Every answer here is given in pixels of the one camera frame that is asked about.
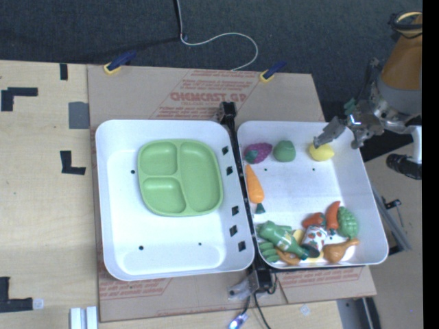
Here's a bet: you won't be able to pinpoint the brown chicken drumstick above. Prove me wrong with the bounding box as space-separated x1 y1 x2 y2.
322 237 361 264

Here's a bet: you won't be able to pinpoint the green bean pods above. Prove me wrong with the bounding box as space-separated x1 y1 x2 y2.
258 240 279 263

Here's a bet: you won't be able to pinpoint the small orange chili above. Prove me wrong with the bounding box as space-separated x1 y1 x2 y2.
324 200 342 232

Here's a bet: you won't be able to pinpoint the black cylinder on white bracket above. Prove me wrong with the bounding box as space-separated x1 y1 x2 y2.
385 124 423 181

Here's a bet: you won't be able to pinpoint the green broccoli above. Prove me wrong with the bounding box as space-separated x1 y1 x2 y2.
336 206 359 239

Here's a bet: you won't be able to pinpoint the green divided plate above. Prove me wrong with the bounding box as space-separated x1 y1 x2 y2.
137 138 224 218

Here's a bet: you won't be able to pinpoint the green round fruit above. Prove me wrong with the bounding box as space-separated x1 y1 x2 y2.
272 139 297 163

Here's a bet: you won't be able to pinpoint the orange carrot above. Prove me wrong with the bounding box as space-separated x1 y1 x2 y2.
244 163 267 215

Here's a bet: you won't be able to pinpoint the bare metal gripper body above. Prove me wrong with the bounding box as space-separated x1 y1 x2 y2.
345 101 412 141

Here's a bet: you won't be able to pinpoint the purple grapes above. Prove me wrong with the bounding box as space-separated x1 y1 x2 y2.
243 142 274 165

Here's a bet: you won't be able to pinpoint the green bottle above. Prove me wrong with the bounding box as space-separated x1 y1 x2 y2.
256 220 320 261

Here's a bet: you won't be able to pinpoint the red pepper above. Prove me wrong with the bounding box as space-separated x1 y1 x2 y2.
301 211 327 230

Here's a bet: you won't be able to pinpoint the black block with thin wires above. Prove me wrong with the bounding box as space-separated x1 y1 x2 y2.
217 101 238 124
252 267 275 293

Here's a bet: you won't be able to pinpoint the white can with red print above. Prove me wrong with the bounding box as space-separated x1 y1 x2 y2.
300 225 327 254

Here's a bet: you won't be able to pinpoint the yellow lemon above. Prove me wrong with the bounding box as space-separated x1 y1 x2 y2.
308 142 335 162

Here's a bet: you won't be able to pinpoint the white plastic tray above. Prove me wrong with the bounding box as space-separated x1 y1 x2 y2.
95 119 256 282
236 120 390 270

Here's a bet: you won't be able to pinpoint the brown cardboard board red print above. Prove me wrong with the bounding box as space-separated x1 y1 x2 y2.
86 63 378 323

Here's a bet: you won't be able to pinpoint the orange flat toy food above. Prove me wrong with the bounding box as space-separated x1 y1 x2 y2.
275 247 303 267

